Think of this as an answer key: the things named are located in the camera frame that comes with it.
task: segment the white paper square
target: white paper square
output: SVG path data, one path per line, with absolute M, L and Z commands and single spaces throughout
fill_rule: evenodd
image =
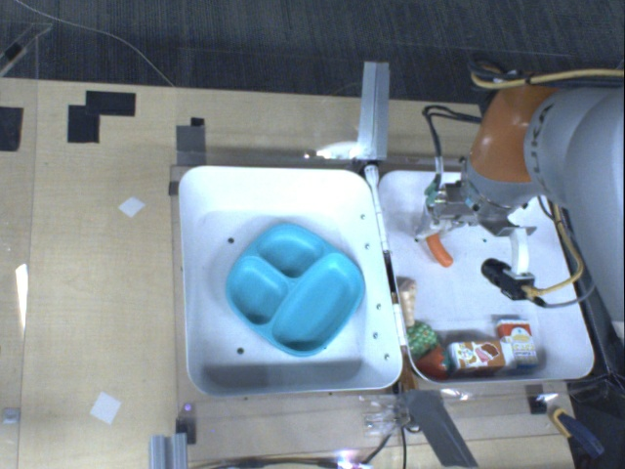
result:
M 145 206 L 146 204 L 143 203 L 141 200 L 135 198 L 134 196 L 131 196 L 121 205 L 119 205 L 119 210 L 121 210 L 128 217 L 132 218 L 135 217 L 135 215 L 137 215 L 137 212 L 139 212 Z
M 110 425 L 117 415 L 121 402 L 107 393 L 100 393 L 98 399 L 91 408 L 91 414 L 102 422 Z

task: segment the black dark floor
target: black dark floor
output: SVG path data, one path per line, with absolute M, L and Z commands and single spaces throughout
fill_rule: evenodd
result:
M 362 62 L 388 61 L 392 97 L 469 102 L 466 62 L 615 67 L 623 58 L 625 0 L 22 0 L 118 35 L 178 86 L 358 95 Z M 0 48 L 45 22 L 0 0 Z M 56 23 L 39 68 L 11 75 L 140 84 L 164 81 L 128 47 Z

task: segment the wooden table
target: wooden table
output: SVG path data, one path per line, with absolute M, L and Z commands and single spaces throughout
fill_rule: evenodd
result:
M 67 107 L 84 105 L 87 90 L 136 93 L 136 115 L 102 116 L 99 144 L 69 144 Z M 150 437 L 174 434 L 178 414 L 168 195 L 176 126 L 204 118 L 209 151 L 306 151 L 355 140 L 359 100 L 0 79 L 0 106 L 24 108 L 20 150 L 0 152 L 0 292 L 11 289 L 0 294 L 0 406 L 21 408 L 19 424 L 0 426 L 0 465 L 147 467 Z M 390 153 L 432 153 L 422 106 L 391 101 Z M 445 120 L 439 128 L 446 155 L 468 153 L 475 129 Z M 118 209 L 129 197 L 145 204 L 133 218 Z M 29 267 L 25 337 L 13 288 L 22 263 Z M 549 387 L 565 392 L 562 384 Z M 100 392 L 121 402 L 111 424 L 90 415 Z M 331 400 L 346 419 L 359 418 L 356 401 Z M 283 417 L 285 425 L 254 402 L 233 418 L 232 407 L 208 401 L 206 414 L 222 433 L 210 447 L 214 457 L 275 454 L 287 439 L 302 451 L 334 449 L 320 445 L 328 432 L 352 431 L 348 438 L 360 446 L 344 448 L 378 443 L 347 420 L 323 425 L 318 400 L 302 420 L 307 403 L 298 402 L 303 414 Z M 566 395 L 557 402 L 570 410 Z M 450 411 L 480 467 L 571 466 L 566 440 L 545 415 L 529 414 L 522 388 Z M 422 434 L 408 442 L 409 467 L 438 467 Z M 400 465 L 397 440 L 391 445 L 376 467 Z

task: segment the blue plate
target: blue plate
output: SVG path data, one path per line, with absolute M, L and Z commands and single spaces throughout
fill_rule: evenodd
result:
M 309 230 L 281 224 L 256 238 L 226 282 L 232 310 L 294 356 L 323 350 L 364 295 L 364 278 L 343 252 Z

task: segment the yellow cable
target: yellow cable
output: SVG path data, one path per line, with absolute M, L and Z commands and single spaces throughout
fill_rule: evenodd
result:
M 572 71 L 563 71 L 560 73 L 547 73 L 529 76 L 527 78 L 519 78 L 516 80 L 502 80 L 494 82 L 491 80 L 482 80 L 475 73 L 471 73 L 471 79 L 478 87 L 488 90 L 514 89 L 523 85 L 536 85 L 541 83 L 551 83 L 561 80 L 570 80 L 572 78 L 588 78 L 588 77 L 613 77 L 624 78 L 623 69 L 574 69 Z
M 581 278 L 582 274 L 584 273 L 584 261 L 582 260 L 581 255 L 579 255 L 579 252 L 575 248 L 575 245 L 573 245 L 573 242 L 571 241 L 570 237 L 568 237 L 568 234 L 566 233 L 566 228 L 564 227 L 564 224 L 563 224 L 562 212 L 560 208 L 558 207 L 558 205 L 554 206 L 554 217 L 556 219 L 556 228 L 558 230 L 558 234 L 562 238 L 562 242 L 564 243 L 564 246 L 570 252 L 570 255 L 575 260 L 575 263 L 577 264 L 577 269 L 575 270 L 575 273 L 573 274 L 572 277 L 569 277 L 565 279 L 564 281 L 561 281 L 560 283 L 557 283 L 547 288 L 536 288 L 535 286 L 529 286 L 529 285 L 522 286 L 521 289 L 523 290 L 523 292 L 525 292 L 529 300 L 534 300 L 534 298 L 536 297 L 540 297 L 541 295 L 545 295 L 547 293 L 555 292 L 556 290 L 560 290 L 561 288 L 564 288 L 572 283 L 575 283 Z

